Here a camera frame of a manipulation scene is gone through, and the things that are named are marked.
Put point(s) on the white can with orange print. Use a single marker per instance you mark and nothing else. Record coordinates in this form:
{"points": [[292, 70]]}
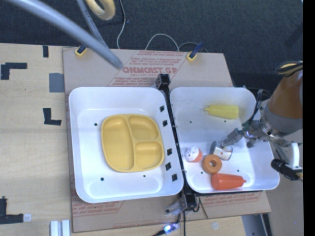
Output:
{"points": [[222, 153]]}

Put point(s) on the black cylinder on white bracket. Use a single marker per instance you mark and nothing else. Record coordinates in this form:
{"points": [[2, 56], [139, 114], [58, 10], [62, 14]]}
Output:
{"points": [[285, 167]]}

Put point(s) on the yellow bottle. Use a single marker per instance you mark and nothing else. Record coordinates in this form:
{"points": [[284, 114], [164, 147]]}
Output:
{"points": [[224, 111]]}

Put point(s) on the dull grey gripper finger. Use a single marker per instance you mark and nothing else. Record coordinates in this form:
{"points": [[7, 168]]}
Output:
{"points": [[232, 137]]}

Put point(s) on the yellow divided plate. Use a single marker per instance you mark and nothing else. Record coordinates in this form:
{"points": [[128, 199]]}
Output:
{"points": [[128, 144]]}

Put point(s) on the orange doughnut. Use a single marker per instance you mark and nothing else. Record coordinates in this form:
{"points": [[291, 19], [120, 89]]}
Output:
{"points": [[206, 165]]}

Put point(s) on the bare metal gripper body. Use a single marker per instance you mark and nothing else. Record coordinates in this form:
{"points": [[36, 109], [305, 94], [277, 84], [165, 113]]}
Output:
{"points": [[261, 131]]}

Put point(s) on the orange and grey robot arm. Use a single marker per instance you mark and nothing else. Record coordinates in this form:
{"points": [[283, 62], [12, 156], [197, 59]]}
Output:
{"points": [[285, 102]]}

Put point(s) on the orange bottle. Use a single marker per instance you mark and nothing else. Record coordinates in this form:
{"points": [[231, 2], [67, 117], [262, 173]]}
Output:
{"points": [[226, 182]]}

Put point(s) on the white plastic tray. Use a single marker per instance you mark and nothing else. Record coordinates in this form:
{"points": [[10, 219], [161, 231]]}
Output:
{"points": [[256, 161], [86, 144]]}

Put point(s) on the brown cardboard board, red print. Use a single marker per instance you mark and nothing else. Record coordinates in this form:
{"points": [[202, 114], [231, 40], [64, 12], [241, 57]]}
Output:
{"points": [[98, 67]]}

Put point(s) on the thin black rod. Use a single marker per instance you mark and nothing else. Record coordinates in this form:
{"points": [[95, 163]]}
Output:
{"points": [[175, 131]]}

